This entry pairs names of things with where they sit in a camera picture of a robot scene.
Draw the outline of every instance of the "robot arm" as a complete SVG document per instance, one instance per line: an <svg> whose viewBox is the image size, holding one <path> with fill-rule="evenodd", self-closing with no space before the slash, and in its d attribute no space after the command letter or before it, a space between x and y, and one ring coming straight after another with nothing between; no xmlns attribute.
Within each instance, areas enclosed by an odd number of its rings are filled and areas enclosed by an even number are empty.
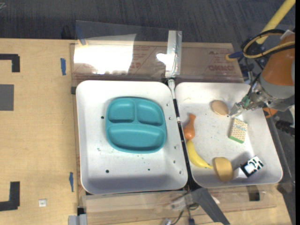
<svg viewBox="0 0 300 225"><path fill-rule="evenodd" d="M277 49L270 52L272 54L265 68L254 80L248 94L233 106L230 116L234 117L245 110L263 107L272 109L275 114L276 111L285 111L292 105L289 103L289 98L295 94L294 43L295 33L289 31L283 34L281 42L276 46ZM246 53L245 56L252 58L264 56L264 54L248 55Z"/></svg>

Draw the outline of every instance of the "black tape marking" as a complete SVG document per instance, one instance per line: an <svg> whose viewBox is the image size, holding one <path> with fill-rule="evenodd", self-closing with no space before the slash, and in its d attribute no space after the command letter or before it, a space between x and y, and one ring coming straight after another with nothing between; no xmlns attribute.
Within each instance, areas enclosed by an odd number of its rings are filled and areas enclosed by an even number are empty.
<svg viewBox="0 0 300 225"><path fill-rule="evenodd" d="M0 211L17 210L20 206L20 182L10 182L9 200L0 202Z"/></svg>
<svg viewBox="0 0 300 225"><path fill-rule="evenodd" d="M0 54L0 60L11 60L11 72L20 72L20 56L18 54Z"/></svg>

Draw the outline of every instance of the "yellow cable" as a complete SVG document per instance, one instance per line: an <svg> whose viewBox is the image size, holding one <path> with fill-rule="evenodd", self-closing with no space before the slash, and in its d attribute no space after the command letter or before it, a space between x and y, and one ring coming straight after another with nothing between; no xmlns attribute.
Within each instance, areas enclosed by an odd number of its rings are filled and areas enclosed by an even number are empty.
<svg viewBox="0 0 300 225"><path fill-rule="evenodd" d="M285 17L285 15L295 5L295 3L296 3L296 0L285 0L284 3L281 5L281 7L278 9L278 11L273 15L271 20L264 27L262 32L276 28L277 25L280 23L280 21ZM266 39L267 39L267 37L263 37L263 38L257 40L256 42L258 44L263 44Z"/></svg>
<svg viewBox="0 0 300 225"><path fill-rule="evenodd" d="M284 47L287 47L287 46L291 46L291 45L295 45L295 42L286 42L286 43L283 43L283 44L281 44L281 45L277 45L277 46L275 46L275 47L273 47L273 48L271 48L271 49L269 49L269 50L267 50L267 51L265 51L265 52L262 52L262 53L260 53L260 54L256 54L256 55L247 55L247 54L246 54L247 49L248 49L255 41L257 41L257 40L259 40L259 39L262 39L262 38L265 38L265 37L267 38L268 36L274 36L274 35L282 35L282 33L266 33L266 34L260 35L260 36L258 36L258 37L256 37L256 38L254 38L253 40L251 40L251 41L244 47L244 49L243 49L243 54L244 54L244 56L245 56L246 58L255 59L255 58L259 58L259 57L262 57L262 56L264 56L264 55L267 55L267 54L270 53L270 52L279 50L279 49L281 49L281 48L284 48Z"/></svg>

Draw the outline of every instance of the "wooden board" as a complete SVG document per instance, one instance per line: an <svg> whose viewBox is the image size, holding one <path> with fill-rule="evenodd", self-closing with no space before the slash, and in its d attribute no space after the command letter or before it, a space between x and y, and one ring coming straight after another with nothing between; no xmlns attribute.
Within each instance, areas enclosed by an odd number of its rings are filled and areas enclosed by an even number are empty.
<svg viewBox="0 0 300 225"><path fill-rule="evenodd" d="M0 111L1 201L20 182L18 210L1 211L0 224L67 224L77 213L77 173L70 41L0 39L0 53L20 56L21 72L0 60L0 84L14 84L14 110ZM68 64L63 76L60 58ZM74 175L74 192L69 182ZM47 199L39 207L39 199Z"/></svg>

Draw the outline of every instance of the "wooden table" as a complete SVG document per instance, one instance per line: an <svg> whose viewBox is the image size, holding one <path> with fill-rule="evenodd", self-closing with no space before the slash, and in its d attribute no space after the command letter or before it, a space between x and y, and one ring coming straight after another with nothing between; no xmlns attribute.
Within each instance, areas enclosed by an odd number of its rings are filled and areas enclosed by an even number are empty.
<svg viewBox="0 0 300 225"><path fill-rule="evenodd" d="M0 111L0 201L9 200L10 182L20 182L20 206L0 212L0 224L68 224L76 215L78 187L71 88L70 45L73 40L0 39L0 53L21 58L19 73L0 60L0 84L14 85L14 110ZM66 60L66 75L61 61ZM74 191L69 176L73 173ZM232 224L290 224L282 195L276 207L226 212ZM46 206L39 200L46 199ZM207 215L194 217L210 223ZM135 225L160 224L160 220ZM179 225L187 224L182 218Z"/></svg>

